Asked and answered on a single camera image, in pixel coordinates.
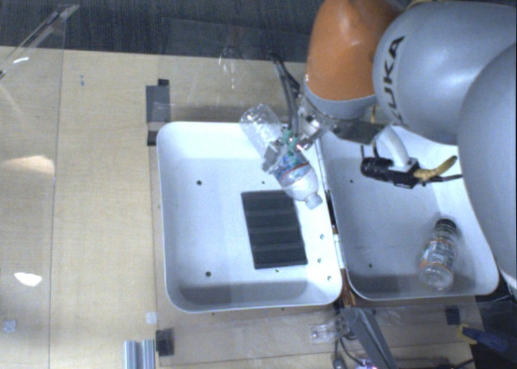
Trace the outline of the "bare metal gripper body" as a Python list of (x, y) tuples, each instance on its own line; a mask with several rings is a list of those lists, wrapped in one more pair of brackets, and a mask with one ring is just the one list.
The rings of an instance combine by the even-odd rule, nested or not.
[(316, 141), (338, 124), (337, 119), (321, 113), (311, 103), (302, 103), (299, 106), (298, 122), (300, 129), (298, 139), (312, 137)]

